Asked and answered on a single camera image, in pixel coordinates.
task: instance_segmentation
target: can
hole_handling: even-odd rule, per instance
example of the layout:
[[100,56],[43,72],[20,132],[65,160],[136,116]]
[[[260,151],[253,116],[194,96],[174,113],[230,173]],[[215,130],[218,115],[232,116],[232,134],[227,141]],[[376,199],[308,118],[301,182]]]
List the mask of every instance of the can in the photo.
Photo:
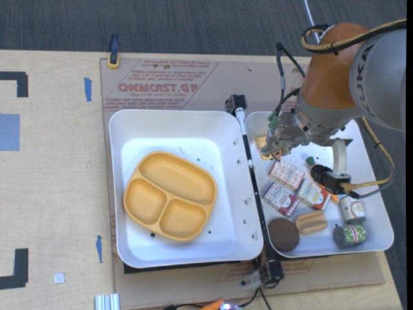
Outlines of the can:
[[340,199],[340,207],[346,223],[361,223],[366,219],[363,204],[359,199],[346,196]]
[[364,242],[367,237],[367,232],[362,223],[353,223],[343,226],[336,225],[333,237],[340,248],[346,248]]

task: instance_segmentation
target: brown round lid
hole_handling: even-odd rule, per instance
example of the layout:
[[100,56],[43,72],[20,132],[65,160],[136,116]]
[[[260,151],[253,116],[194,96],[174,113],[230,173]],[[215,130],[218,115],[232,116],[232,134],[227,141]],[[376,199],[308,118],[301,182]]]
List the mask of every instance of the brown round lid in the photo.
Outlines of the brown round lid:
[[279,251],[293,250],[299,241],[296,225],[286,218],[275,218],[268,224],[272,245]]

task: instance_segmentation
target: white can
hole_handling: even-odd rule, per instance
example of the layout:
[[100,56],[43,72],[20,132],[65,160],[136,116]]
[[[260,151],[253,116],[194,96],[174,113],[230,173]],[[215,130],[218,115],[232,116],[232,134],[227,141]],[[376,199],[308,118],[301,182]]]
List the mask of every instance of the white can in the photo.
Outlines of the white can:
[[340,206],[347,223],[361,223],[366,219],[363,204],[359,199],[345,196],[340,200]]

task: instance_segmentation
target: orange plate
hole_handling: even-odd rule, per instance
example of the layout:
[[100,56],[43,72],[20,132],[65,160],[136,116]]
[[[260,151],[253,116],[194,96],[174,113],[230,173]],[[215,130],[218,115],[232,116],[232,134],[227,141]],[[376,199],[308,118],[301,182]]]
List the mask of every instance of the orange plate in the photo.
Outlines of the orange plate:
[[217,198],[215,179],[206,170],[168,152],[146,155],[123,195],[128,215],[151,231],[177,241],[195,238]]

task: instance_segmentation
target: yellow cable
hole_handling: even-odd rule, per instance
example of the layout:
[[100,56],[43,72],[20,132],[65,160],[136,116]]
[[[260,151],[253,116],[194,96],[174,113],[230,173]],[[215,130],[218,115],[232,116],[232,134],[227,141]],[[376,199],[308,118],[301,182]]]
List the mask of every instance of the yellow cable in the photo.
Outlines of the yellow cable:
[[[384,153],[384,155],[387,157],[387,159],[389,160],[390,164],[392,165],[392,167],[394,169],[396,166],[394,165],[393,159],[391,158],[390,154],[387,152],[386,148],[384,148],[384,146],[380,143],[377,136],[374,134],[373,130],[371,129],[370,125],[367,122],[367,119],[365,117],[362,117],[361,120],[362,120],[365,128],[367,129],[368,134],[374,140],[374,143]],[[359,189],[361,187],[382,185],[384,183],[389,182],[392,179],[392,177],[393,177],[393,172],[390,172],[390,175],[387,178],[382,179],[382,180],[370,181],[370,182],[367,182],[367,183],[359,183],[359,184],[342,183],[342,184],[340,184],[340,186],[342,186],[342,188],[344,188],[345,192],[350,192],[353,189]]]
[[305,41],[305,38],[306,38],[306,37],[310,36],[311,34],[313,34],[313,33],[315,33],[315,32],[316,32],[316,33],[322,33],[322,32],[324,32],[324,30],[322,30],[322,29],[316,29],[316,28],[315,28],[315,29],[308,30],[308,31],[306,32],[305,36],[302,36],[302,37],[301,37],[301,44],[303,45],[303,47],[304,47],[305,49],[307,49],[307,50],[312,50],[312,51],[324,52],[324,51],[329,51],[329,50],[337,50],[337,49],[340,48],[341,46],[343,46],[343,45],[345,45],[345,44],[348,44],[348,43],[351,43],[352,41],[355,41],[355,40],[359,39],[360,37],[363,37],[363,36],[365,36],[365,35],[367,35],[367,34],[369,34],[369,33],[372,33],[372,32],[378,31],[378,30],[381,30],[381,29],[383,29],[383,28],[388,28],[388,27],[391,27],[391,26],[394,26],[394,25],[397,25],[397,24],[399,24],[399,23],[403,23],[403,22],[406,22],[406,21],[407,21],[407,18],[404,18],[404,19],[399,19],[399,20],[397,20],[397,21],[385,23],[385,24],[383,24],[383,25],[377,26],[376,28],[373,28],[373,29],[365,32],[364,34],[359,34],[359,35],[354,36],[354,37],[352,37],[352,38],[349,38],[349,39],[346,39],[346,40],[342,40],[342,41],[337,41],[337,42],[335,42],[335,43],[331,43],[331,44],[327,44],[327,45],[311,45],[311,44],[308,44],[308,43]]

